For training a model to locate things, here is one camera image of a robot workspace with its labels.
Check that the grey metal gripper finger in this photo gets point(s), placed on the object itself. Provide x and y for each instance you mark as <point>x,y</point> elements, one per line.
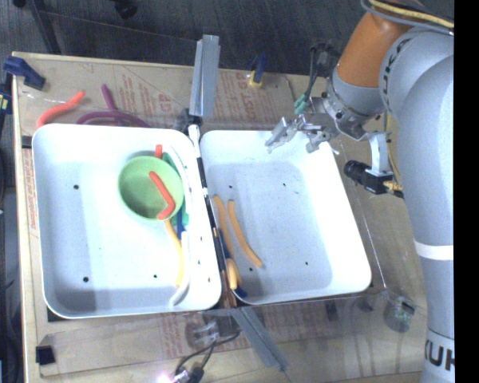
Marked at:
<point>316,140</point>
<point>281,133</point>

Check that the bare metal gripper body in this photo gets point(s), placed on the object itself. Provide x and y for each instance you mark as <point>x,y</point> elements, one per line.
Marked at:
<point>341,119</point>

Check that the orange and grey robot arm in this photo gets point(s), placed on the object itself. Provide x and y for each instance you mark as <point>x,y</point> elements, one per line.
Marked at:
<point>427,142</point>

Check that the thin black and white rod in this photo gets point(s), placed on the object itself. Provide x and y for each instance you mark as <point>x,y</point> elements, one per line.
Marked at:
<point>202,174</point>

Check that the white plastic tray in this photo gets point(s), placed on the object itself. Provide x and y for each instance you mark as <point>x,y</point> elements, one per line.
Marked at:
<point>92,234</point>
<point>287,230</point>

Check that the yellow-orange foam tube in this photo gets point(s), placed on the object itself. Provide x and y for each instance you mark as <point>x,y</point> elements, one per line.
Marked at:
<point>241,238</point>
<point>222,222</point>

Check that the short red foam tube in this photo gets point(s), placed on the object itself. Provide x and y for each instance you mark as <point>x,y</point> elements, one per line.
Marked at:
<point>158,151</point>

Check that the bent red-orange foam tube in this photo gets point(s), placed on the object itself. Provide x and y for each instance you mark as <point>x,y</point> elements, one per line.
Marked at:
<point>164,193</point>

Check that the brown cardboard board red print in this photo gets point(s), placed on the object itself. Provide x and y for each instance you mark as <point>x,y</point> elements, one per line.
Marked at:
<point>151,94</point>

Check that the blue foam tube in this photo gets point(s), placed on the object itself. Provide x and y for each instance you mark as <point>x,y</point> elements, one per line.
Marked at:
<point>180,226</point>
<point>239,291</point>

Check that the green bowl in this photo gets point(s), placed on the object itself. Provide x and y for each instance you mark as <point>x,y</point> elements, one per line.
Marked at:
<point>137,192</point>

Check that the yellow foam tube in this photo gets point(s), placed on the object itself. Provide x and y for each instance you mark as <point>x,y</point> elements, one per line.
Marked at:
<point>177,249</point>

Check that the purple foam tube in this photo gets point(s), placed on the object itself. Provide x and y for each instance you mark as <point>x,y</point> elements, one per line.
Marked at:
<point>112,115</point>

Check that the orange foam tube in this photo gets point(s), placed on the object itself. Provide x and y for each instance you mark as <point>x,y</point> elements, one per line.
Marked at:
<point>58,110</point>

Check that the black cylinder on white bracket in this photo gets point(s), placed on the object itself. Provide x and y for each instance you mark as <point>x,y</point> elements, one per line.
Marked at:
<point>367,176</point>

